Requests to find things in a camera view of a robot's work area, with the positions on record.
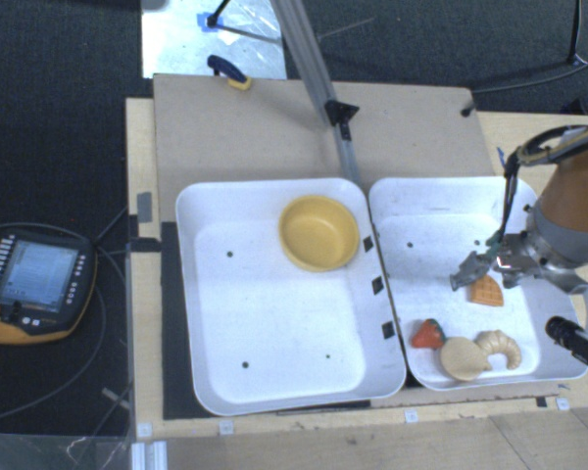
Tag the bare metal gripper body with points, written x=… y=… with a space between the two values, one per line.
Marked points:
x=522 y=255

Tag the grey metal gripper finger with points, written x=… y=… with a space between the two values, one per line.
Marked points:
x=511 y=279
x=470 y=269

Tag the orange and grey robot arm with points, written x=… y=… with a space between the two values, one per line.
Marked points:
x=575 y=199

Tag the orange waffle piece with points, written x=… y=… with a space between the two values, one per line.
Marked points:
x=487 y=293

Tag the white plastic tray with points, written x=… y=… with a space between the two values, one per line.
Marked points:
x=274 y=321
x=436 y=272

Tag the beige croissant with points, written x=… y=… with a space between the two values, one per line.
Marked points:
x=502 y=343

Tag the red strawberry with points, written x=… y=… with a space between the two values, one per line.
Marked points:
x=425 y=336

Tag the beige round biscuit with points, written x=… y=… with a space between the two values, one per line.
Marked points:
x=463 y=360

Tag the yellow bowl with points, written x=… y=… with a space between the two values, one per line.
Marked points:
x=318 y=235

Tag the brown cardboard board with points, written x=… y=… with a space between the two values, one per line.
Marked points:
x=255 y=135

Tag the black cylinder on white bracket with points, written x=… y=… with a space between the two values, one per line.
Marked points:
x=571 y=336

